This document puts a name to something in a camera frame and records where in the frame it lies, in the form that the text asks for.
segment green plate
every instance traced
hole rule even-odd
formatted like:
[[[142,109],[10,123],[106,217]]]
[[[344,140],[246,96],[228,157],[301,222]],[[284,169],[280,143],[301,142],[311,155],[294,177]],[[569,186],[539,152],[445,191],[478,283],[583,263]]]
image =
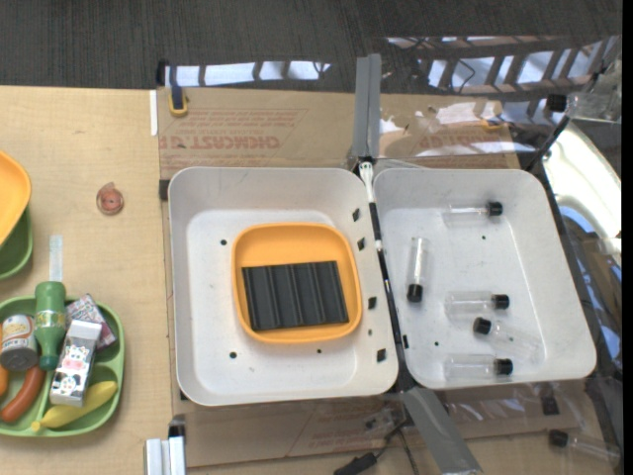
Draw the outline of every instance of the green plate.
[[[66,304],[70,304],[78,298],[68,298]],[[114,380],[118,384],[117,392],[110,400],[93,410],[89,414],[76,421],[55,429],[43,427],[40,431],[31,430],[31,423],[39,421],[51,404],[48,402],[48,390],[52,380],[53,371],[49,371],[46,375],[45,384],[40,391],[40,395],[31,405],[31,407],[14,423],[7,424],[0,421],[0,434],[9,436],[73,436],[89,432],[101,426],[107,421],[115,409],[119,405],[121,397],[121,388],[123,386],[124,360],[125,360],[125,339],[124,331],[119,317],[106,305],[97,302],[99,310],[103,314],[110,329],[117,337],[117,341],[108,348],[97,352],[95,356],[95,365],[90,376],[90,384],[103,382],[106,380]],[[34,315],[36,310],[35,296],[24,296],[9,299],[4,303],[0,303],[0,323],[4,322],[8,317],[17,314]],[[9,376],[9,388],[7,392],[0,398],[0,408],[4,408],[18,393],[24,381],[24,372],[11,373]]]
[[[0,280],[17,274],[31,258],[33,253],[33,233],[29,207],[20,221],[0,246]]]

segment sausage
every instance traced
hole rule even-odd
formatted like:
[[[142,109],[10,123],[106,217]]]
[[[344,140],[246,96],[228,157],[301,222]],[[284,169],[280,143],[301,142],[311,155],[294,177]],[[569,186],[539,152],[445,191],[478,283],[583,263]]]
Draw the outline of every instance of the sausage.
[[[44,384],[46,372],[36,364],[27,370],[24,383],[16,397],[4,407],[0,417],[5,423],[14,423],[29,409],[40,393]]]
[[[0,364],[0,397],[7,392],[7,387],[9,387],[9,371]]]

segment test tube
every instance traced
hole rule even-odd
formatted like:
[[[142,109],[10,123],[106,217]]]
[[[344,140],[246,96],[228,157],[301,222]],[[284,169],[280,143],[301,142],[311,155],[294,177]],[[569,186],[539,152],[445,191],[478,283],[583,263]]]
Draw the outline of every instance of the test tube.
[[[407,299],[412,303],[422,301],[425,253],[426,240],[423,237],[412,237],[407,273]]]
[[[451,205],[442,213],[444,223],[451,227],[458,224],[472,224],[490,218],[500,217],[503,214],[503,204],[498,201],[489,201],[481,206]]]
[[[538,362],[541,358],[543,346],[539,339],[500,320],[477,317],[473,322],[473,332],[482,334],[498,350],[512,353],[524,360]]]
[[[612,468],[620,462],[620,449],[616,445],[586,434],[552,429],[549,432],[549,442],[558,448],[569,448],[601,459]]]
[[[446,381],[491,380],[512,374],[511,359],[501,359],[488,354],[450,354],[444,359]]]
[[[507,310],[510,298],[486,290],[448,292],[444,299],[446,316],[456,324],[470,324],[476,317],[486,317]]]

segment beige tabletop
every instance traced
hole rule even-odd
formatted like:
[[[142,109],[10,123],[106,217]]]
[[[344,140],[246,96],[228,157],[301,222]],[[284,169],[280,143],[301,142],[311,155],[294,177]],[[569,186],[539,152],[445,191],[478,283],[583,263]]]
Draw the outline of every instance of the beige tabletop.
[[[158,140],[150,131],[149,92],[1,87],[0,122],[0,149],[18,160],[32,179],[35,237],[31,264],[0,282],[0,301],[33,294],[36,285],[48,279],[48,237],[63,235],[68,295],[89,292],[110,306],[121,318],[127,343],[123,393],[115,414],[98,429],[68,438],[3,436],[0,472],[142,473],[144,443],[166,437],[174,401]],[[124,210],[114,217],[101,214],[95,202],[98,190],[109,182],[125,197]],[[581,405],[588,425],[595,428],[588,400]],[[204,438],[197,442],[206,447]],[[230,435],[223,443],[222,432],[216,431],[208,448],[239,449],[238,443]],[[553,452],[542,432],[474,438],[468,444],[488,474],[609,473],[591,459]],[[353,455],[190,472],[332,473]],[[423,445],[413,448],[413,456],[420,473],[438,473]],[[367,473],[412,473],[400,439],[395,438],[394,448],[373,470]]]

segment green bottle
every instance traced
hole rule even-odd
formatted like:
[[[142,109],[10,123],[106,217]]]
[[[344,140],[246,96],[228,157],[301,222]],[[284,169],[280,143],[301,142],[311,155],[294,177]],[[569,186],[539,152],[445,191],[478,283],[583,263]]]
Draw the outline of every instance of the green bottle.
[[[59,281],[45,281],[36,287],[35,337],[42,348],[40,368],[57,367],[59,347],[66,336],[66,289]]]

